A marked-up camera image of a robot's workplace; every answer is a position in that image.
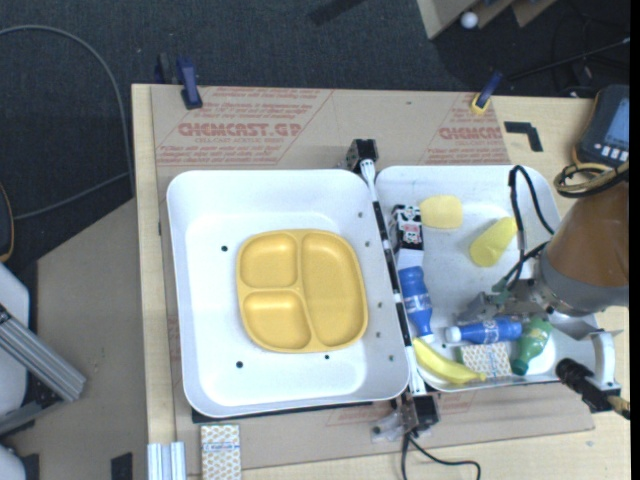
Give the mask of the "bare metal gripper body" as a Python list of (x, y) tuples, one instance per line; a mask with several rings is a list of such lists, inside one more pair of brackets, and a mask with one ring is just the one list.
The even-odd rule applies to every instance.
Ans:
[(495, 302), (497, 310), (507, 302), (533, 302), (543, 308), (541, 315), (550, 315), (556, 310), (556, 301), (546, 284), (535, 279), (517, 281), (496, 295)]

